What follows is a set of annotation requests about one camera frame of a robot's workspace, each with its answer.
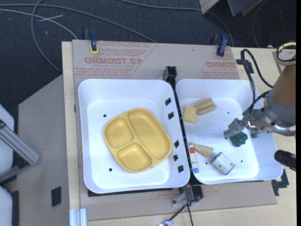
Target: black hole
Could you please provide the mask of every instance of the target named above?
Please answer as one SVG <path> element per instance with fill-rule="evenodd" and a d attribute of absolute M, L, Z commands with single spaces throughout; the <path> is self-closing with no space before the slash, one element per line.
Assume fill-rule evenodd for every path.
<path fill-rule="evenodd" d="M 178 146 L 179 146 L 179 141 L 176 141 L 175 143 L 174 143 L 174 146 L 177 148 Z"/>
<path fill-rule="evenodd" d="M 173 116 L 174 116 L 174 113 L 173 113 L 173 112 L 171 112 L 171 113 L 168 114 L 168 118 L 169 118 L 169 119 L 173 118 Z"/>
<path fill-rule="evenodd" d="M 173 158 L 174 158 L 174 161 L 178 160 L 178 155 L 174 155 Z"/>
<path fill-rule="evenodd" d="M 184 170 L 184 167 L 183 166 L 178 166 L 178 171 L 181 172 Z"/>
<path fill-rule="evenodd" d="M 171 98 L 168 98 L 168 99 L 165 101 L 165 105 L 167 106 L 170 102 L 171 102 Z"/>

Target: black fabric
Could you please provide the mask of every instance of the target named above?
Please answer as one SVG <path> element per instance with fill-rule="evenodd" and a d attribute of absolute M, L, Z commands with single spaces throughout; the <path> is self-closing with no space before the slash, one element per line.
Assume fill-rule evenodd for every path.
<path fill-rule="evenodd" d="M 39 0 L 0 0 L 0 4 L 31 3 Z M 200 8 L 199 0 L 130 0 L 143 4 Z M 116 0 L 44 0 L 42 4 L 64 6 L 101 16 L 140 32 L 159 43 L 209 44 L 215 34 L 228 34 L 215 16 L 196 11 L 174 11 L 144 8 Z M 33 7 L 0 7 L 31 13 Z M 235 47 L 257 47 L 252 22 L 254 9 L 246 16 L 232 16 L 227 0 L 220 0 L 210 10 L 228 26 Z M 296 0 L 270 0 L 256 16 L 255 36 L 261 47 L 277 47 L 296 40 Z M 97 40 L 149 42 L 147 39 L 117 27 L 75 12 L 40 7 L 36 15 L 54 17 L 80 39 L 84 28 L 94 28 Z M 73 36 L 51 22 L 34 19 L 36 39 L 45 55 L 61 69 L 61 42 Z M 31 33 L 31 16 L 0 11 L 0 104 L 11 110 L 40 88 L 55 79 L 59 73 L 38 51 Z"/>

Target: yellow plate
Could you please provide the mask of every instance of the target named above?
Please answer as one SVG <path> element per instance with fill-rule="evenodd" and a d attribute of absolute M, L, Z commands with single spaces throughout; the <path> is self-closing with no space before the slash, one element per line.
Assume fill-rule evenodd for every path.
<path fill-rule="evenodd" d="M 129 172 L 147 170 L 172 151 L 164 127 L 144 108 L 126 111 L 110 120 L 104 126 L 103 136 L 114 158 Z"/>

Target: wooden table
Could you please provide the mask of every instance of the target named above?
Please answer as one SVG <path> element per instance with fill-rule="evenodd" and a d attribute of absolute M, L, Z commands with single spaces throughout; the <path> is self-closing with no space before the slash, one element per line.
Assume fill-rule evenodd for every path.
<path fill-rule="evenodd" d="M 235 59 L 240 59 L 242 48 L 231 48 Z M 279 76 L 279 69 L 274 61 L 272 49 L 267 48 L 249 48 L 259 64 L 263 77 L 270 84 L 274 84 Z M 62 43 L 63 54 L 63 82 L 64 82 L 64 103 L 66 120 L 66 144 L 68 160 L 68 185 L 69 185 L 69 204 L 70 209 L 80 209 L 79 197 L 79 173 L 78 173 L 78 152 L 76 137 L 76 118 L 74 113 L 75 95 L 74 95 L 74 77 L 73 77 L 73 58 L 72 43 Z M 243 66 L 237 65 L 238 73 L 241 79 L 247 80 L 247 75 Z M 269 88 L 261 81 L 258 73 L 252 75 L 255 85 L 262 93 Z M 296 142 L 293 137 L 284 137 L 273 134 L 277 148 L 295 153 Z M 192 212 L 193 223 L 195 226 L 246 226 L 246 225 L 273 225 L 273 226 L 294 226 L 297 225 L 296 210 L 296 173 L 286 168 L 286 173 L 290 185 L 287 188 L 280 189 L 280 196 L 277 197 L 277 204 L 258 207 L 245 207 L 224 210 L 209 210 Z M 119 218 L 99 221 L 89 221 L 89 226 L 156 226 L 159 223 L 170 218 L 170 214 Z M 190 225 L 190 218 L 187 212 L 179 214 L 174 220 L 175 226 Z"/>

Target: white can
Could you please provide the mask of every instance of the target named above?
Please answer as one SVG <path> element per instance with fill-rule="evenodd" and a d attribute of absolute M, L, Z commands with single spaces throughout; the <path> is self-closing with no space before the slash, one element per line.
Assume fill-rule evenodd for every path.
<path fill-rule="evenodd" d="M 218 153 L 212 159 L 211 163 L 224 175 L 227 175 L 235 166 L 222 152 Z"/>

